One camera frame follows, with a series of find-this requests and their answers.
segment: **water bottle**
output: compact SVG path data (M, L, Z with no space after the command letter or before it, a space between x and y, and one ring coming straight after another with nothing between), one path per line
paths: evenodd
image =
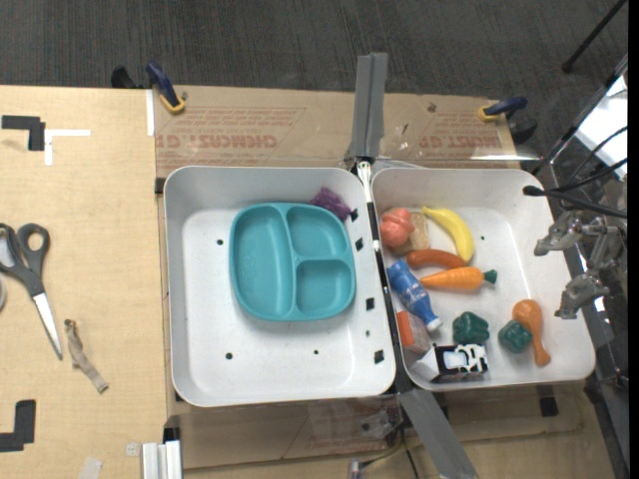
M400 259L387 268L386 273L390 287L397 293L406 309L423 319L428 331L436 331L441 326L441 319L432 311L428 292L410 272L406 261Z

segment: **teal divided plate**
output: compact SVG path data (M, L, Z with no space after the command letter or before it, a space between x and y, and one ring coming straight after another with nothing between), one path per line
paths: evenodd
M355 269L343 223L306 204L258 204L231 227L231 281L244 310L260 319L309 321L345 310Z

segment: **scissor handle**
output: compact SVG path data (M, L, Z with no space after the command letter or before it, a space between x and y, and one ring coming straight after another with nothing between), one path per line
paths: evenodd
M32 235L39 235L42 238L42 244L40 244L38 248L31 248L29 245L29 238ZM42 278L44 256L47 254L49 245L51 244L49 232L37 224L25 224L18 230L17 237L18 245L27 257L29 269Z
M42 285L42 280L24 263L16 232L6 224L0 224L0 240L3 236L7 242L10 262L8 263L6 258L3 258L2 254L0 254L0 270L11 273L22 280L31 296L43 293L44 285Z

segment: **dark green toy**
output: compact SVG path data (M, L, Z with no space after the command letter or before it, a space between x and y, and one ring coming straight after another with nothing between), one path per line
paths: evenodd
M464 312L452 322L452 338L457 344L481 344L488 337L488 322L472 312Z
M532 333L519 321L512 319L499 330L497 338L499 343L508 351L521 353L532 341Z

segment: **toy banana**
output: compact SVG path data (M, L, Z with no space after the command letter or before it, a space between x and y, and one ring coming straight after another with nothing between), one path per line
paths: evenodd
M452 236L457 254L468 263L475 253L475 242L466 222L457 213L446 208L432 210L424 206L421 212L435 220Z

